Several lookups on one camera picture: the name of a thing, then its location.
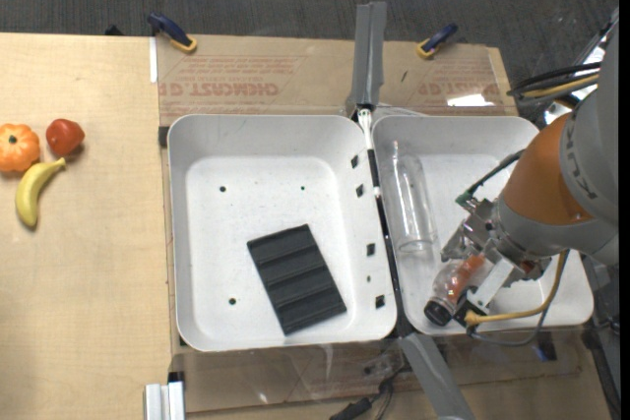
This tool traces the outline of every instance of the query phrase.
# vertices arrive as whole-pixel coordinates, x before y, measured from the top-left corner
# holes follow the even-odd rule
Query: pumpkin
[[[27,125],[0,126],[0,171],[26,171],[39,159],[39,137]]]

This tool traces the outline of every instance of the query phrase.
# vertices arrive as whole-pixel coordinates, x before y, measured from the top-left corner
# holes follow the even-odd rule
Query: banana
[[[46,182],[66,166],[66,160],[60,157],[56,161],[36,163],[22,176],[16,192],[16,209],[24,224],[34,227],[37,224],[39,193]]]

